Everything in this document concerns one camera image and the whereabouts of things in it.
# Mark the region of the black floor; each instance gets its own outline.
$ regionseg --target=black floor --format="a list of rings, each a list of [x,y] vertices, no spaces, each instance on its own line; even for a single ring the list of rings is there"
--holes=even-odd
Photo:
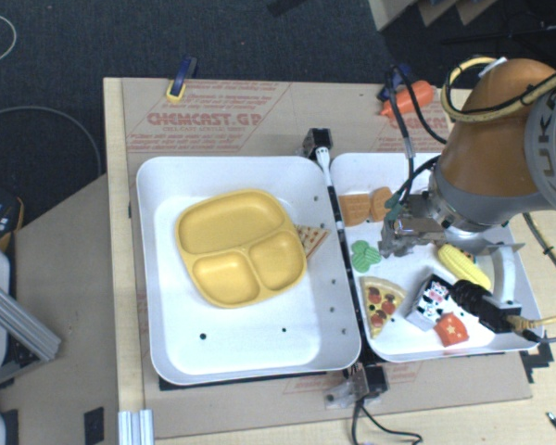
[[[440,85],[476,53],[556,67],[556,32],[544,30],[556,24],[556,0],[499,0],[466,26],[453,8],[428,28],[412,6],[382,32],[367,0],[283,2],[0,0],[18,33],[0,60],[0,109],[57,111],[0,114],[0,186],[23,199],[26,222],[96,177],[82,129],[106,168],[104,77],[171,78],[187,53],[198,58],[201,79],[382,83],[392,63],[405,62]],[[445,44],[491,33],[499,37]],[[0,54],[11,38],[0,20]]]

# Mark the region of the table surface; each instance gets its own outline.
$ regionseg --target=table surface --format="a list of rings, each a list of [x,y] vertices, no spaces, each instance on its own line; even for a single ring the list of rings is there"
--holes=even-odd
[[[122,79],[104,80],[107,174],[111,225],[111,255],[115,304],[116,350],[118,359],[118,399],[121,411],[137,412],[145,408],[142,364],[138,335],[137,304],[133,270],[133,240],[128,218],[130,203],[127,155],[125,149]],[[556,252],[556,212],[534,214],[543,235]],[[525,242],[520,251],[542,316],[556,314],[556,269],[541,254],[537,241],[523,219],[512,221],[517,242]],[[549,337],[556,336],[556,324],[549,325]],[[556,429],[546,416],[556,415],[556,343],[551,345],[550,367],[534,370],[533,398],[489,403],[459,408],[413,413],[380,415],[379,422],[394,430],[408,430],[422,435],[424,443],[538,444],[556,443]],[[351,419],[330,420],[305,425],[267,427],[241,432],[227,432],[197,437],[157,440],[157,444],[284,444],[351,443]],[[376,429],[366,418],[359,421],[360,442],[398,443],[395,436]]]

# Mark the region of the brown cylinder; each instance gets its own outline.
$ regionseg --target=brown cylinder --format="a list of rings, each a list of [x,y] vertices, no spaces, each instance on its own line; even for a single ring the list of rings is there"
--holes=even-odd
[[[487,72],[463,110],[490,108],[522,94],[555,70],[531,59],[512,59]],[[445,179],[467,193],[518,197],[537,191],[524,153],[530,107],[494,121],[457,121],[438,162]]]

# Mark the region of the white tray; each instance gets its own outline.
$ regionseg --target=white tray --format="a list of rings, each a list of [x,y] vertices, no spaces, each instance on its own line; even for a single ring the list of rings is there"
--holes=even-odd
[[[159,157],[136,179],[145,254],[151,357],[177,385],[342,370],[360,354],[360,332],[320,168],[301,157]],[[299,284],[243,308],[199,294],[174,237],[178,216],[208,197],[257,188],[294,224],[331,231]]]
[[[415,165],[420,166],[436,154],[418,154]],[[408,161],[400,153],[366,153],[344,154],[337,157],[331,166],[331,174],[336,193],[341,195],[354,193],[371,193],[373,190],[388,186],[395,192],[404,183],[408,174]],[[429,172],[423,172],[414,180],[413,193],[420,193],[428,186]],[[347,227],[346,239],[348,246],[358,240],[368,241],[373,247],[378,246],[381,239],[382,222],[364,222],[357,226]],[[496,228],[486,233],[486,238],[492,243],[513,243],[509,228]],[[488,277],[494,279],[491,262],[486,258],[477,259]],[[435,331],[424,332],[418,326],[405,319],[411,302],[416,296],[423,280],[431,273],[454,283],[457,279],[442,265],[436,256],[436,248],[417,246],[413,252],[404,257],[390,256],[372,265],[367,273],[353,270],[357,291],[362,301],[359,278],[361,275],[372,275],[387,279],[406,290],[406,298],[398,310],[393,314],[394,322],[387,322],[381,333],[371,338],[365,310],[361,312],[366,336],[373,351],[381,358],[390,362],[419,361],[448,356],[462,356],[472,354],[489,354],[509,350],[528,350],[535,347],[535,343],[526,341],[515,334],[495,335],[489,329],[478,323],[478,319],[455,305],[453,312],[461,316],[470,339],[452,347],[444,347]],[[522,306],[522,315],[526,318],[539,318],[540,313],[534,298],[531,285],[527,280],[523,264],[517,254],[515,299]]]

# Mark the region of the yellow plate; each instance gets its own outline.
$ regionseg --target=yellow plate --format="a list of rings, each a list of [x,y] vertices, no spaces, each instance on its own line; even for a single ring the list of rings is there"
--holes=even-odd
[[[219,307],[278,295],[307,271],[297,229],[280,202],[262,190],[233,191],[189,207],[175,234],[197,289]]]

